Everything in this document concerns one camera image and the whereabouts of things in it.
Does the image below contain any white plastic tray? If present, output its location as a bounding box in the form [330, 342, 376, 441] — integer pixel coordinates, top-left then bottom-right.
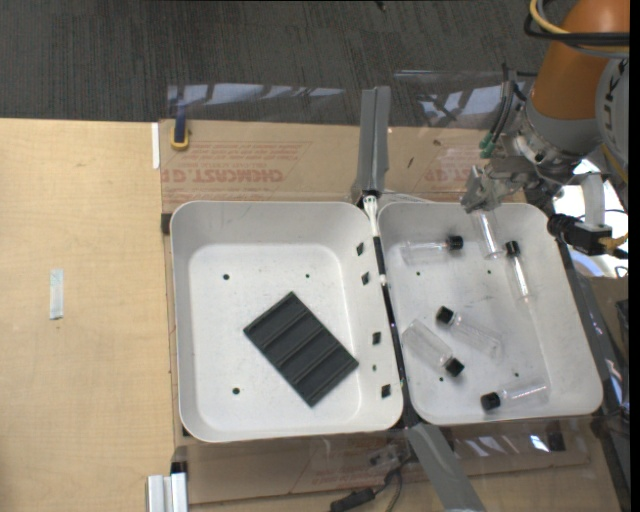
[377, 201, 605, 428]
[169, 200, 405, 444]

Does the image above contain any clear plastic bottle black cap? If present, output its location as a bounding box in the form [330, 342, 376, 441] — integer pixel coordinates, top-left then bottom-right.
[503, 240, 534, 305]
[434, 305, 505, 360]
[479, 381, 551, 412]
[401, 319, 466, 378]
[398, 234, 465, 267]

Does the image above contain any thin black and white rod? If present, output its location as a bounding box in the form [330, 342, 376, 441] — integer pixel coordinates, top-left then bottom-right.
[362, 194, 414, 427]

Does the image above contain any brown cardboard board red print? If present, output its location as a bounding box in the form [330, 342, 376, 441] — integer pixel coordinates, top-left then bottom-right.
[158, 118, 592, 505]

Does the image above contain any clear plastic bottle without cap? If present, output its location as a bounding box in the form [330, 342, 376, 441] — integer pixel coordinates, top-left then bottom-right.
[471, 209, 505, 262]

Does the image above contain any dark grey ribbed rack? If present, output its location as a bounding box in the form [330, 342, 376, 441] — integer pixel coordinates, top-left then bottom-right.
[242, 291, 361, 409]

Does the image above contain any black cylinder on white bracket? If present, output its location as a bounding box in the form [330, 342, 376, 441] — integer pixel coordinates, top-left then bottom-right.
[546, 172, 615, 257]

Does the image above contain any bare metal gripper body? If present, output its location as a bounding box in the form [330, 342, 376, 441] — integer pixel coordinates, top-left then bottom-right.
[485, 130, 584, 195]

